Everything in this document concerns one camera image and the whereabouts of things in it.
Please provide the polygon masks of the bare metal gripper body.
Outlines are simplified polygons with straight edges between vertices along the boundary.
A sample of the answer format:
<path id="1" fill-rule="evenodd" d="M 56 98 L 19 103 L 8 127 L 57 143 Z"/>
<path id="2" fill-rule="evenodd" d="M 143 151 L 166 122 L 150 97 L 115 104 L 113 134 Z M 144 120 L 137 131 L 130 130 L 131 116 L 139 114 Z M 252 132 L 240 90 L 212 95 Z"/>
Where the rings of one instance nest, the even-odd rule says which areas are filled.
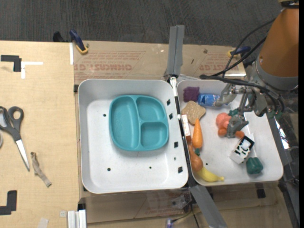
<path id="1" fill-rule="evenodd" d="M 248 81 L 255 86 L 253 90 L 253 111 L 256 116 L 261 117 L 269 114 L 270 117 L 280 115 L 283 112 L 283 100 L 280 91 L 265 83 L 259 77 L 248 77 Z"/>

